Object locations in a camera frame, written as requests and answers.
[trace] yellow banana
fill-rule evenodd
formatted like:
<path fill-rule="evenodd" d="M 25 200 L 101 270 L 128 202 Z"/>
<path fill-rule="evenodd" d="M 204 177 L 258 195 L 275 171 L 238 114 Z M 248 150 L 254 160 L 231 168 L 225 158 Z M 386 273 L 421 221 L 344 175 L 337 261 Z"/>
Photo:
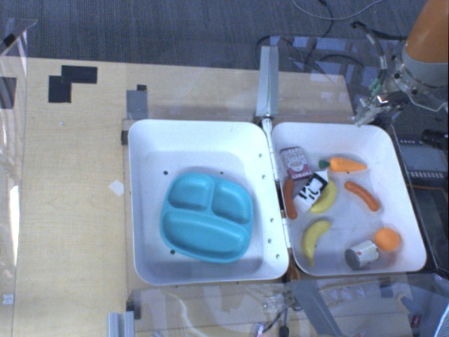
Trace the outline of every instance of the yellow banana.
<path fill-rule="evenodd" d="M 329 179 L 328 185 L 324 188 L 323 194 L 318 198 L 318 201 L 310 208 L 312 213 L 322 213 L 330 209 L 337 197 L 337 185 Z"/>
<path fill-rule="evenodd" d="M 309 265 L 314 265 L 315 245 L 318 238 L 330 229 L 332 224 L 327 220 L 318 220 L 313 223 L 302 235 L 302 252 L 309 260 Z"/>

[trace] white cable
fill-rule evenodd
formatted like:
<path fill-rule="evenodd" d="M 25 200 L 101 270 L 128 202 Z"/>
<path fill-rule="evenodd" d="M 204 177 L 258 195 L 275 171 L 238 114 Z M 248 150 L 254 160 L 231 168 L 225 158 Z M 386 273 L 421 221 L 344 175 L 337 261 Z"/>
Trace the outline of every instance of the white cable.
<path fill-rule="evenodd" d="M 310 16 L 313 17 L 313 18 L 318 18 L 318 19 L 322 19 L 322 20 L 332 20 L 332 21 L 343 21 L 343 20 L 348 20 L 348 19 L 350 19 L 350 18 L 353 18 L 354 16 L 357 16 L 357 15 L 361 14 L 362 12 L 368 10 L 369 8 L 373 7 L 374 5 L 376 5 L 376 4 L 378 4 L 378 3 L 381 3 L 381 2 L 383 2 L 383 1 L 385 1 L 385 0 L 377 0 L 377 1 L 374 1 L 374 2 L 372 2 L 371 4 L 365 6 L 365 7 L 364 7 L 363 9 L 361 9 L 360 11 L 357 11 L 356 13 L 353 13 L 353 14 L 348 15 L 348 16 L 344 16 L 344 17 L 342 17 L 342 18 L 328 18 L 327 16 L 316 15 L 316 14 L 310 13 L 309 11 L 306 11 L 306 10 L 304 10 L 303 8 L 301 8 L 301 7 L 296 3 L 295 0 L 292 0 L 293 5 L 295 5 L 295 7 L 296 7 L 297 9 L 299 9 L 300 11 L 302 11 L 303 13 L 306 13 L 307 15 L 310 15 Z"/>

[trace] orange fruit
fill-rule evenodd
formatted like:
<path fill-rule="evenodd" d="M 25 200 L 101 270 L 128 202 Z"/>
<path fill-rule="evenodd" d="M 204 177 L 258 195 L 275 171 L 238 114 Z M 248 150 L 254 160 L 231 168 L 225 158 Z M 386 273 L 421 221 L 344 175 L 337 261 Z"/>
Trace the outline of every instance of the orange fruit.
<path fill-rule="evenodd" d="M 401 243 L 401 237 L 391 228 L 384 227 L 374 235 L 374 243 L 383 251 L 393 251 Z"/>

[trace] white tray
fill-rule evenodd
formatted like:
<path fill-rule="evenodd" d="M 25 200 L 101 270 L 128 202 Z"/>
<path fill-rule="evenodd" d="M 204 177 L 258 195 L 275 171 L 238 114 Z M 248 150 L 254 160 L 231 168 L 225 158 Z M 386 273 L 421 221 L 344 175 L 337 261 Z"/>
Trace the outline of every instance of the white tray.
<path fill-rule="evenodd" d="M 134 263 L 149 284 L 268 280 L 283 275 L 288 252 L 267 139 L 254 124 L 142 120 L 128 135 Z M 255 218 L 239 260 L 217 264 L 170 253 L 159 232 L 165 194 L 181 173 L 228 178 L 249 192 Z"/>
<path fill-rule="evenodd" d="M 374 126 L 356 127 L 342 124 L 282 123 L 272 135 L 279 152 L 300 146 L 313 171 L 320 159 L 335 155 L 354 157 L 368 165 L 368 170 L 355 173 L 332 173 L 338 187 L 333 206 L 321 214 L 299 214 L 288 220 L 290 240 L 297 264 L 315 276 L 395 273 L 420 270 L 426 262 L 426 250 L 403 180 L 394 146 L 389 135 Z M 278 158 L 283 181 L 287 173 Z M 380 201 L 381 209 L 372 212 L 355 194 L 345 190 L 344 182 L 353 180 L 364 186 Z M 302 253 L 304 230 L 318 218 L 327 218 L 332 227 L 319 240 L 315 250 L 315 266 Z M 392 227 L 402 237 L 402 245 L 393 252 L 380 252 L 378 261 L 362 270 L 352 270 L 344 260 L 344 251 L 367 239 L 373 239 L 381 227 Z"/>

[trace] blue plate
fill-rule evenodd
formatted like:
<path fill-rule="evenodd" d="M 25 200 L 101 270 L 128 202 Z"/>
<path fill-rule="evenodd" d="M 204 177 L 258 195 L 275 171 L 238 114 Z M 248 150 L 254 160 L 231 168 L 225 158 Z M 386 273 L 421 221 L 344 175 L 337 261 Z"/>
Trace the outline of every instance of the blue plate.
<path fill-rule="evenodd" d="M 243 187 L 205 173 L 184 173 L 167 191 L 160 229 L 174 251 L 230 263 L 248 249 L 253 220 L 253 201 Z"/>

